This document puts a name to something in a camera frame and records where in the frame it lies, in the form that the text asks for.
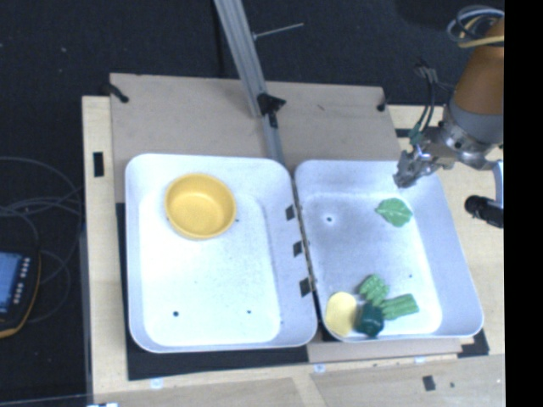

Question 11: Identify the light green lettuce leaf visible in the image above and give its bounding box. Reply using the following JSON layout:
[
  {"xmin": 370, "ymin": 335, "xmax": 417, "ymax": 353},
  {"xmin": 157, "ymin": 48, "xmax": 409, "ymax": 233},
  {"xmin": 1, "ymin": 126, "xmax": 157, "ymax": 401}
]
[{"xmin": 374, "ymin": 198, "xmax": 414, "ymax": 229}]

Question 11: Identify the dark green toy pepper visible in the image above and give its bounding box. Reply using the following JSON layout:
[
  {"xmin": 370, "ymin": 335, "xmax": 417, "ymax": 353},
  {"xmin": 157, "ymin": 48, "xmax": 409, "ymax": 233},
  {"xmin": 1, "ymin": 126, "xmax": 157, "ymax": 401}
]
[{"xmin": 355, "ymin": 302, "xmax": 386, "ymax": 338}]

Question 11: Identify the light green ridged toy vegetable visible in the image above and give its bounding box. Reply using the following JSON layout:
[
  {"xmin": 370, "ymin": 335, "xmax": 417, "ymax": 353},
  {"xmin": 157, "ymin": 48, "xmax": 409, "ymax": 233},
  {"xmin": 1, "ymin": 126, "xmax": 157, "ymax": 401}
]
[
  {"xmin": 358, "ymin": 274, "xmax": 390, "ymax": 305},
  {"xmin": 378, "ymin": 293, "xmax": 421, "ymax": 321}
]

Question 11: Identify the black cylinder on white bracket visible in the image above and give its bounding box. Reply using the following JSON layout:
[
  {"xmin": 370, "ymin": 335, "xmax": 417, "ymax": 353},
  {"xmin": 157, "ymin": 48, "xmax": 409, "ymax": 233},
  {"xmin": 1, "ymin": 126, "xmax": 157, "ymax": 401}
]
[{"xmin": 463, "ymin": 159, "xmax": 506, "ymax": 229}]

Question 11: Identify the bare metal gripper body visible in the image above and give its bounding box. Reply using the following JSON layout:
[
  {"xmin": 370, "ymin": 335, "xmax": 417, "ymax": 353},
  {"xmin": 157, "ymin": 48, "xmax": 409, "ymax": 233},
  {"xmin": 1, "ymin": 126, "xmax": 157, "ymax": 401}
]
[{"xmin": 417, "ymin": 119, "xmax": 498, "ymax": 170}]

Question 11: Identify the brown cardboard board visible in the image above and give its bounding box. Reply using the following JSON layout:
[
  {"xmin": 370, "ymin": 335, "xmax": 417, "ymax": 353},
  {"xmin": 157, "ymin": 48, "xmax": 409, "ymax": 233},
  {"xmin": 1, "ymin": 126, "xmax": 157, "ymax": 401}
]
[{"xmin": 109, "ymin": 73, "xmax": 466, "ymax": 365}]

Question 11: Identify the yellow bowl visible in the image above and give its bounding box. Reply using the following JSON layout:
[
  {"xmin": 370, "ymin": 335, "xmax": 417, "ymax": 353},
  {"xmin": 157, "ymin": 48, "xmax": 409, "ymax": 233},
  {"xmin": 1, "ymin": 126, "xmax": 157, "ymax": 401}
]
[{"xmin": 164, "ymin": 173, "xmax": 238, "ymax": 242}]

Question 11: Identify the thin black and white rod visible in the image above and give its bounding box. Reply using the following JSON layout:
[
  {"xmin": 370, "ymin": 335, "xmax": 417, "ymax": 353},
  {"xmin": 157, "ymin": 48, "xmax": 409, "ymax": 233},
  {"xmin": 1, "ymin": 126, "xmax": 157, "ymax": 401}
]
[{"xmin": 291, "ymin": 176, "xmax": 319, "ymax": 301}]

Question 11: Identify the white plastic tray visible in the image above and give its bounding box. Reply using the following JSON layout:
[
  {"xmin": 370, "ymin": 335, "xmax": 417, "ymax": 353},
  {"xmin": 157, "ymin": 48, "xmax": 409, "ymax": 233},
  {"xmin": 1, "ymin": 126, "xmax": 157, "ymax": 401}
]
[
  {"xmin": 124, "ymin": 153, "xmax": 319, "ymax": 354},
  {"xmin": 293, "ymin": 159, "xmax": 485, "ymax": 344}
]

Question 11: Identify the yellow oval toy food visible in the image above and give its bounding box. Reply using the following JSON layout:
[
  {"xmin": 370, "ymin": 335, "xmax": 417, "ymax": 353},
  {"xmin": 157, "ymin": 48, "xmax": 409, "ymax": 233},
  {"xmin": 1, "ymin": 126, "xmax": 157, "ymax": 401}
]
[{"xmin": 325, "ymin": 291, "xmax": 359, "ymax": 338}]

